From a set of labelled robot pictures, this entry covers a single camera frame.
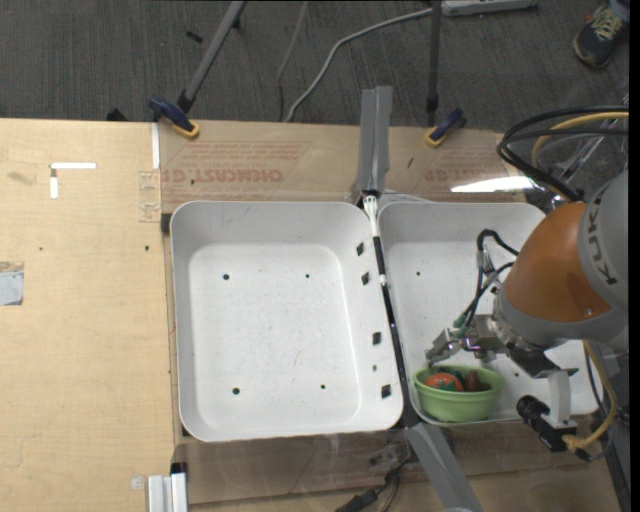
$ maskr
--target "sneaker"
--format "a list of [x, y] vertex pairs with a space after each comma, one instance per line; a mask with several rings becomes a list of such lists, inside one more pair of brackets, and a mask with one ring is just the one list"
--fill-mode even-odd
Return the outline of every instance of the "sneaker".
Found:
[[576, 55], [594, 68], [605, 66], [613, 54], [618, 37], [627, 25], [609, 4], [601, 5], [593, 13], [593, 19], [573, 39]]

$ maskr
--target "green bowl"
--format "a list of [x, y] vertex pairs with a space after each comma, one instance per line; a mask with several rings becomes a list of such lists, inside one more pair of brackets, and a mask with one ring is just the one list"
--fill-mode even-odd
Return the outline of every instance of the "green bowl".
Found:
[[[455, 370], [466, 377], [469, 370], [476, 370], [480, 381], [489, 384], [486, 391], [461, 392], [436, 389], [424, 384], [427, 377], [442, 371]], [[488, 368], [444, 364], [423, 368], [413, 374], [413, 384], [418, 391], [420, 406], [432, 418], [451, 423], [470, 423], [487, 419], [495, 410], [504, 378]]]

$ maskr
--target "yellow cable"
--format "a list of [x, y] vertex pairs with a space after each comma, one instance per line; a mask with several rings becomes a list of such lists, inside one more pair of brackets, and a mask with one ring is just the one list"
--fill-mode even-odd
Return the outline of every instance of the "yellow cable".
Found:
[[609, 395], [609, 402], [610, 402], [609, 407], [610, 407], [610, 410], [609, 410], [609, 414], [608, 414], [607, 418], [604, 420], [602, 425], [600, 425], [589, 437], [580, 438], [580, 437], [573, 436], [573, 435], [564, 435], [564, 436], [562, 436], [562, 440], [565, 442], [565, 444], [567, 445], [567, 448], [569, 448], [569, 450], [577, 450], [578, 448], [586, 448], [591, 443], [593, 443], [594, 441], [598, 440], [600, 438], [600, 436], [602, 434], [604, 434], [606, 432], [606, 430], [609, 428], [609, 426], [613, 422], [613, 420], [614, 420], [614, 418], [616, 416], [616, 412], [618, 410], [618, 400], [616, 398], [616, 394], [613, 391], [613, 388], [611, 387], [611, 383], [609, 382], [609, 379], [607, 378], [602, 366], [600, 365], [600, 361], [598, 360], [598, 358], [593, 353], [593, 349], [591, 348], [591, 345], [589, 345], [589, 342], [583, 341], [582, 343], [584, 344], [584, 349], [587, 352], [587, 355], [591, 358], [591, 360], [593, 361], [594, 366], [596, 367], [596, 370], [598, 371], [598, 375], [600, 376], [600, 380], [602, 381], [602, 385], [604, 386], [604, 388], [607, 391], [607, 394]]
[[[586, 116], [574, 117], [572, 119], [562, 121], [555, 126], [552, 126], [551, 129], [560, 130], [562, 128], [572, 128], [574, 126], [591, 123], [593, 121], [606, 121], [607, 119], [629, 119], [629, 112], [600, 112], [598, 114], [589, 114]], [[540, 148], [549, 139], [549, 137], [551, 137], [551, 135], [543, 135], [542, 137], [538, 137], [536, 143], [533, 145], [533, 149], [531, 150], [531, 162], [536, 166], [537, 169], [540, 168], [540, 166], [536, 162], [538, 151], [540, 151]]]

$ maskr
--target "shoelace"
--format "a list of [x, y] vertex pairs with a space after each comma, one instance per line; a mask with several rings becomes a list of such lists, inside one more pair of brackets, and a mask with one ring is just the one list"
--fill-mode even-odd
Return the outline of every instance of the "shoelace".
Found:
[[611, 41], [623, 26], [622, 20], [609, 7], [604, 7], [595, 15], [592, 27], [596, 35], [604, 40]]

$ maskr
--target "red tomato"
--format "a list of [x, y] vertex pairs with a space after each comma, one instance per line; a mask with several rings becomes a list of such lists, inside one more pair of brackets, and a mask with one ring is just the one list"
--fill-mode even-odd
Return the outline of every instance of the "red tomato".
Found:
[[424, 381], [425, 386], [447, 391], [464, 391], [462, 383], [450, 373], [434, 373]]

